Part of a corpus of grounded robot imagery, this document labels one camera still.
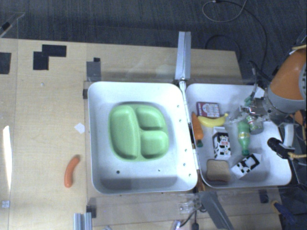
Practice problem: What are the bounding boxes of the green plastic bottle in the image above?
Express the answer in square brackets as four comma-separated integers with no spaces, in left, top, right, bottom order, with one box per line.
[237,120,251,157]

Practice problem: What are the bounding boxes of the green can with red label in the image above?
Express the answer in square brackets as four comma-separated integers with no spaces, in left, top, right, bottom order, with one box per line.
[247,115,265,135]

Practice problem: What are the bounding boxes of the yellow banana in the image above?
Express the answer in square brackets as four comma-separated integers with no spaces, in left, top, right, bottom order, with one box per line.
[197,113,229,129]

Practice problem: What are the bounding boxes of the black and white milk carton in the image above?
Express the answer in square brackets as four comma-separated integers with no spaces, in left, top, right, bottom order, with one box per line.
[212,126,233,161]
[230,152,262,180]

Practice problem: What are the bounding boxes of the orange sausage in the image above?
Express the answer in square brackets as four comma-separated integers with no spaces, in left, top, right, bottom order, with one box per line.
[63,154,81,189]

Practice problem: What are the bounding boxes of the black cylinder on white bracket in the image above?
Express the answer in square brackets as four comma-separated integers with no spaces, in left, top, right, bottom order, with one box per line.
[267,123,296,159]

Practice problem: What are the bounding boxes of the red packet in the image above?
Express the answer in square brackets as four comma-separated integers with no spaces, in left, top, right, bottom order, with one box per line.
[195,101,221,118]

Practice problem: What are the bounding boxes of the orange carrot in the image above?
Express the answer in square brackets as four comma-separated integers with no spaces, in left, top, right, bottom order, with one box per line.
[191,111,205,149]

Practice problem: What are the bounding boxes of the green divided plate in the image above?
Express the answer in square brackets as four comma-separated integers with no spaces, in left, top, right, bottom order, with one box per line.
[108,103,171,163]

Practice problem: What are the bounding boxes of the brown bread slice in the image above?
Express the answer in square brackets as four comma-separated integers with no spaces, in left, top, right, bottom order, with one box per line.
[206,159,232,183]

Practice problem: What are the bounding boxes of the white plastic tray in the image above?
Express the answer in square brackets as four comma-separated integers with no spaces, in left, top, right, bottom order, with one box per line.
[87,81,199,196]
[186,83,293,189]

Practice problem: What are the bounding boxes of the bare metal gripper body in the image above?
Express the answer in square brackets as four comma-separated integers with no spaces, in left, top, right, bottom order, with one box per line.
[248,96,272,120]

